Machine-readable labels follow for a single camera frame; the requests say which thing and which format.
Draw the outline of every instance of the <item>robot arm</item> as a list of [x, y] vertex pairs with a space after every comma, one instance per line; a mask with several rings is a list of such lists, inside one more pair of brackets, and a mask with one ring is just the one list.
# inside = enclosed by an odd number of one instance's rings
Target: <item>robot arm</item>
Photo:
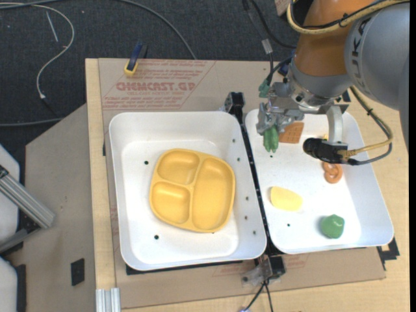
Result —
[[293, 20], [289, 6], [288, 20], [301, 35], [283, 82], [274, 83], [265, 96], [267, 103], [260, 105], [258, 133], [267, 135], [272, 128], [282, 133], [304, 114], [326, 114], [329, 138], [307, 140], [304, 150], [329, 163], [356, 164], [349, 159], [355, 153], [342, 140], [347, 105], [336, 104], [353, 86], [400, 109], [406, 138], [409, 1], [314, 0], [303, 26]]

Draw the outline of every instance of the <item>wooden table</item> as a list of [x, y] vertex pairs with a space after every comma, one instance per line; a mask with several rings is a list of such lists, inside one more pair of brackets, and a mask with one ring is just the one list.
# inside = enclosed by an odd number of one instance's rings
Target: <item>wooden table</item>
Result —
[[[245, 69], [239, 71], [242, 77], [250, 73], [250, 64], [257, 67], [264, 66], [264, 70], [267, 69], [266, 62], [246, 63], [243, 65]], [[98, 59], [86, 60], [86, 94], [96, 288], [109, 290], [117, 285], [107, 189], [107, 167], [103, 156], [104, 132]], [[398, 112], [378, 103], [369, 100], [368, 102], [389, 124], [395, 134], [393, 151], [387, 158], [373, 163], [373, 168], [395, 228], [395, 239], [400, 256], [397, 260], [386, 263], [385, 279], [272, 292], [275, 311], [380, 312], [410, 310], [408, 153], [401, 134]], [[354, 99], [352, 99], [348, 112], [356, 118], [366, 144], [380, 142], [384, 139], [382, 132], [373, 120], [367, 117]], [[166, 283], [166, 285], [174, 286], [174, 283]], [[232, 296], [124, 310], [131, 312], [238, 311], [238, 308], [246, 306], [251, 298], [252, 295]], [[268, 311], [266, 294], [262, 294], [257, 299], [252, 306], [252, 311]]]

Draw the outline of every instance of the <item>brown pretzel toy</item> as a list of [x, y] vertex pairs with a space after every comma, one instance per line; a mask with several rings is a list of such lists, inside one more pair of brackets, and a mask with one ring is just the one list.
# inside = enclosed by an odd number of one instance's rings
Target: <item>brown pretzel toy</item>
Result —
[[323, 162], [325, 180], [331, 184], [338, 183], [343, 176], [343, 169], [339, 164]]

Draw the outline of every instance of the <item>yellow and blue clamp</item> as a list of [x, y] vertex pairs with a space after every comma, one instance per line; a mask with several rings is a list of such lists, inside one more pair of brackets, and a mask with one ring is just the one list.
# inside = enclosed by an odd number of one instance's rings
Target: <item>yellow and blue clamp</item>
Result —
[[145, 58], [148, 50], [148, 46], [138, 41], [133, 52], [131, 53], [130, 60], [124, 66], [124, 73], [128, 76], [135, 74], [138, 66], [138, 59]]

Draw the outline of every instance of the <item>yellow cable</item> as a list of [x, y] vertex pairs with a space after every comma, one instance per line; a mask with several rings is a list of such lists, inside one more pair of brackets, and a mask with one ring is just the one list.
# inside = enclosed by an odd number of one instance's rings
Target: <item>yellow cable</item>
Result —
[[377, 144], [372, 144], [370, 146], [365, 146], [365, 147], [362, 147], [362, 148], [359, 148], [359, 149], [339, 150], [338, 154], [342, 155], [344, 157], [344, 159], [348, 159], [349, 157], [357, 155], [358, 153], [362, 153], [363, 151], [369, 151], [369, 150], [373, 150], [373, 149], [376, 149], [376, 148], [388, 146], [393, 141], [393, 132], [392, 132], [391, 128], [383, 120], [381, 120], [374, 113], [374, 111], [372, 111], [372, 109], [369, 108], [369, 106], [365, 103], [363, 98], [358, 94], [358, 89], [355, 86], [351, 86], [350, 89], [351, 89], [353, 95], [357, 98], [357, 100], [363, 106], [363, 108], [367, 112], [371, 111], [371, 114], [374, 116], [374, 119], [378, 120], [384, 126], [385, 130], [387, 131], [387, 134], [389, 135], [389, 138], [384, 142], [380, 142], [380, 143], [377, 143]]
[[287, 21], [289, 22], [289, 25], [296, 30], [299, 33], [302, 34], [323, 34], [323, 33], [329, 33], [332, 31], [335, 31], [339, 28], [343, 28], [346, 27], [348, 24], [358, 20], [359, 18], [362, 18], [363, 16], [369, 15], [373, 12], [376, 12], [377, 10], [386, 8], [388, 6], [391, 5], [395, 5], [398, 3], [404, 3], [404, 2], [408, 2], [410, 0], [384, 0], [384, 1], [380, 1], [379, 3], [376, 3], [374, 5], [369, 5], [366, 8], [364, 8], [362, 11], [358, 12], [357, 14], [351, 15], [345, 19], [343, 19], [342, 21], [340, 20], [339, 23], [334, 24], [334, 25], [330, 25], [328, 27], [324, 27], [324, 28], [319, 28], [319, 29], [307, 29], [307, 28], [303, 28], [300, 27], [299, 25], [295, 24], [294, 20], [293, 20], [293, 15], [292, 15], [292, 11], [291, 11], [291, 4], [289, 4], [289, 6], [287, 7]]

